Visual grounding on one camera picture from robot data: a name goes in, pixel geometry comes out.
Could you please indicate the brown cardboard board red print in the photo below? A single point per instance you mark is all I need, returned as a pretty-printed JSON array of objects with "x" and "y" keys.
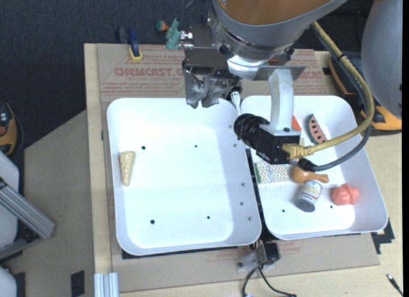
[{"x": 143, "y": 75}]

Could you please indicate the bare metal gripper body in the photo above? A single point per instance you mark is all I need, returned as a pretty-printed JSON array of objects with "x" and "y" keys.
[{"x": 204, "y": 50}]

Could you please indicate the watermelon slice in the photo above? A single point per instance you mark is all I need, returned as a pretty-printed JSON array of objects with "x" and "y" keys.
[{"x": 316, "y": 129}]

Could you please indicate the black cylinder on white bracket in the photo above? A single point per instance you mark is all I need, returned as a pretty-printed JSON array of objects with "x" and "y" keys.
[{"x": 274, "y": 144}]

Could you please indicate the orange-pink lumpy toy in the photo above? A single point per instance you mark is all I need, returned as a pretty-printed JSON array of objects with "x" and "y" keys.
[{"x": 344, "y": 194}]

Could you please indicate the small white labelled can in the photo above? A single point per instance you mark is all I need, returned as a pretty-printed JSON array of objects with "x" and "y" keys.
[{"x": 309, "y": 193}]

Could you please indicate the small orange and green toy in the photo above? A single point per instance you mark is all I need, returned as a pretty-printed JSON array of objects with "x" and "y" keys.
[{"x": 162, "y": 26}]

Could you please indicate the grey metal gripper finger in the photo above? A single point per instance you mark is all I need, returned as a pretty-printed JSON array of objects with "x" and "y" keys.
[
  {"x": 211, "y": 96},
  {"x": 194, "y": 93}
]

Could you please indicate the yellow waffle cone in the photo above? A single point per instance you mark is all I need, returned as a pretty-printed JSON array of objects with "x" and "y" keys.
[{"x": 126, "y": 166}]

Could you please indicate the white plastic tray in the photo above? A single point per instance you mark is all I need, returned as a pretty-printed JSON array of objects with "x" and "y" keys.
[
  {"x": 179, "y": 180},
  {"x": 319, "y": 222}
]

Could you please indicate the white and green patterned packet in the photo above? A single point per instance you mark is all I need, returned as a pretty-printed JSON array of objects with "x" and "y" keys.
[{"x": 271, "y": 173}]

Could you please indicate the brown chicken drumstick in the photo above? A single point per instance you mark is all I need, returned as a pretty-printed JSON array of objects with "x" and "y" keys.
[{"x": 302, "y": 174}]

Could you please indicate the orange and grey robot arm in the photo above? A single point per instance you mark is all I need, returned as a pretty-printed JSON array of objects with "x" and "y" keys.
[{"x": 271, "y": 5}]

